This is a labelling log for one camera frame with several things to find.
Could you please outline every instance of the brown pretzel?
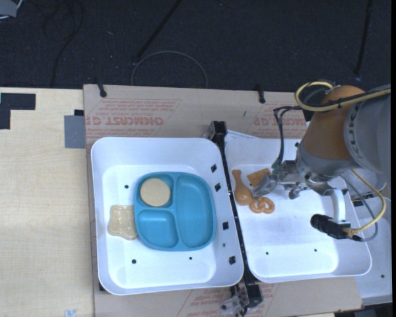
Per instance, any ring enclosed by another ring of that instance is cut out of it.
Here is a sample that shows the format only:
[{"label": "brown pretzel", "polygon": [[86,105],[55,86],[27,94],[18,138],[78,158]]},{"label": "brown pretzel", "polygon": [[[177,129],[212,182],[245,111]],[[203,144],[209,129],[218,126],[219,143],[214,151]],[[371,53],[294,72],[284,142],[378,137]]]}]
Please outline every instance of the brown pretzel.
[{"label": "brown pretzel", "polygon": [[258,197],[257,201],[253,201],[250,205],[249,208],[254,212],[254,213],[266,213],[270,214],[275,210],[275,204],[271,199],[268,197]]}]

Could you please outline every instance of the light wood surface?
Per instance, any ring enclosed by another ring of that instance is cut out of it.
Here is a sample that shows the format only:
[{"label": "light wood surface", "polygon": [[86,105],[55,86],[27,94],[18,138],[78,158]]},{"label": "light wood surface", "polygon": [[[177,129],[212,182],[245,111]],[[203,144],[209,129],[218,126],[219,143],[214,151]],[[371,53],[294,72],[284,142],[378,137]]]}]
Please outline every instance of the light wood surface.
[{"label": "light wood surface", "polygon": [[0,316],[93,316],[85,149],[66,149],[64,116],[82,90],[36,94],[0,130]]}]

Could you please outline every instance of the black pole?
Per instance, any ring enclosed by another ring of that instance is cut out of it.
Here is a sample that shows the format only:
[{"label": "black pole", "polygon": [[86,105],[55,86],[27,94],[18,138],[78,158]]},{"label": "black pole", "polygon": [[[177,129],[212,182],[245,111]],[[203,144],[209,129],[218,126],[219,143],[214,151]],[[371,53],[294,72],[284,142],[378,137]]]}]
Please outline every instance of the black pole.
[{"label": "black pole", "polygon": [[178,9],[178,7],[182,3],[182,1],[183,0],[176,0],[173,7],[170,9],[169,13],[164,17],[163,21],[158,25],[158,27],[152,33],[151,37],[148,39],[148,41],[145,43],[145,45],[141,48],[141,50],[138,52],[138,54],[132,58],[134,65],[139,62],[139,60],[141,59],[141,56],[144,54],[144,52],[147,50],[147,48],[151,45],[152,41],[154,41],[154,39],[157,37],[158,33],[160,33],[160,31],[163,29],[164,25],[170,20],[173,13],[176,11],[176,9]]},{"label": "black pole", "polygon": [[362,33],[362,41],[361,41],[361,47],[360,47],[360,51],[359,51],[358,63],[356,64],[356,68],[354,70],[354,74],[356,75],[357,79],[360,78],[362,60],[364,59],[368,27],[370,25],[370,17],[371,17],[371,12],[372,12],[372,2],[373,2],[373,0],[368,0],[366,16],[365,16],[364,32]]}]

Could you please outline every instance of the blue divided plate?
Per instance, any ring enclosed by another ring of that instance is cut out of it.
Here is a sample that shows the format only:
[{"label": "blue divided plate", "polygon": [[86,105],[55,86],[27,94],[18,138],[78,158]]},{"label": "blue divided plate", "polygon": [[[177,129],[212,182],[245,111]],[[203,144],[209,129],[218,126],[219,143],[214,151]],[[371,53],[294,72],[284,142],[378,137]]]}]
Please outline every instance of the blue divided plate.
[{"label": "blue divided plate", "polygon": [[[161,207],[152,207],[141,199],[141,186],[150,178],[158,178],[170,188],[170,198]],[[213,195],[206,181],[197,175],[185,172],[147,174],[137,183],[134,206],[138,236],[150,248],[198,250],[214,239]]]}]

